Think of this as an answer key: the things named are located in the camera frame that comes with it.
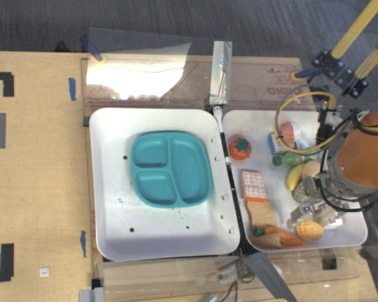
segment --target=teal plate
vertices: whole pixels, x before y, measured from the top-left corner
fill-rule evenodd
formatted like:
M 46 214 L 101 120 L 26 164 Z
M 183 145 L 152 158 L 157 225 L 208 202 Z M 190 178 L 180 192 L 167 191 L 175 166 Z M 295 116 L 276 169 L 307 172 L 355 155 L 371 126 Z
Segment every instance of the teal plate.
M 191 134 L 145 134 L 133 143 L 130 163 L 136 193 L 150 206 L 190 207 L 210 196 L 209 160 L 203 144 Z

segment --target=green bottle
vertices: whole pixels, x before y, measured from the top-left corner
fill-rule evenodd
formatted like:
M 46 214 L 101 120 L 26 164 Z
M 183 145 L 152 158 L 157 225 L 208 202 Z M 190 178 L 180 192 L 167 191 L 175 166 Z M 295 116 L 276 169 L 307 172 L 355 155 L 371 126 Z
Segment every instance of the green bottle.
M 303 155 L 297 155 L 293 152 L 287 151 L 283 155 L 277 155 L 273 157 L 273 164 L 274 165 L 282 165 L 282 164 L 299 165 L 308 161 L 316 160 L 317 158 L 318 158 L 317 154 L 303 156 Z

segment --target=yellow pole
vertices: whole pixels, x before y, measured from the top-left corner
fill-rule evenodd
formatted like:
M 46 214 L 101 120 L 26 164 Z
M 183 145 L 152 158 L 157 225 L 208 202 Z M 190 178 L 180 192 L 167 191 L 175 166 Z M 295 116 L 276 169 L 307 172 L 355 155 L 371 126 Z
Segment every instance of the yellow pole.
M 344 53 L 357 39 L 358 35 L 370 23 L 372 18 L 378 13 L 378 0 L 371 0 L 360 16 L 354 21 L 351 27 L 347 30 L 342 39 L 338 42 L 336 47 L 332 49 L 331 55 L 334 59 L 341 59 Z
M 374 49 L 370 55 L 355 70 L 355 75 L 359 79 L 367 77 L 368 73 L 378 64 L 378 48 Z

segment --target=red and white box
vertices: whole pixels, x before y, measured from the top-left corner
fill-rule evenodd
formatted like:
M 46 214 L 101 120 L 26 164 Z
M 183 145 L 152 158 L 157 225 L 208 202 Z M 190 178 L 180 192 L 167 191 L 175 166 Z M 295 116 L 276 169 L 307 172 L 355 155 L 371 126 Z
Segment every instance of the red and white box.
M 242 171 L 241 180 L 245 201 L 256 201 L 259 203 L 266 201 L 265 185 L 260 172 Z

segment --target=white tray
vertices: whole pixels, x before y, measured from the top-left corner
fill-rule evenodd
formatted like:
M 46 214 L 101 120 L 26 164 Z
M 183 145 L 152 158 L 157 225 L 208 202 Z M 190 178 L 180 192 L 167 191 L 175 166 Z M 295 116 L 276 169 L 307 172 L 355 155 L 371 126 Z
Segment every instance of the white tray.
M 286 226 L 290 213 L 298 203 L 292 198 L 291 192 L 285 186 L 285 177 L 290 170 L 283 165 L 276 167 L 272 163 L 272 153 L 268 144 L 268 135 L 273 133 L 274 111 L 230 111 L 223 117 L 223 127 L 227 144 L 237 136 L 245 137 L 252 146 L 252 152 L 244 161 L 231 160 L 232 173 L 239 205 L 248 241 L 253 236 L 249 224 L 249 215 L 246 211 L 241 187 L 242 170 L 258 170 L 263 174 L 267 199 L 275 208 L 278 226 L 290 233 L 294 233 Z M 283 111 L 279 116 L 279 125 L 295 121 L 302 128 L 302 136 L 309 144 L 315 144 L 316 131 L 319 127 L 318 112 Z M 358 208 L 358 203 L 351 203 L 351 208 Z M 300 247 L 287 247 L 284 250 L 323 249 L 330 247 L 359 246 L 367 239 L 367 225 L 362 213 L 347 213 L 342 217 L 342 225 L 326 226 L 324 236 L 319 240 L 306 241 Z M 273 252 L 274 249 L 254 248 Z
M 217 122 L 196 109 L 103 108 L 89 121 L 93 156 L 96 241 L 110 260 L 229 254 L 239 228 Z M 189 208 L 155 208 L 136 195 L 130 148 L 152 131 L 183 131 L 204 145 L 213 188 Z

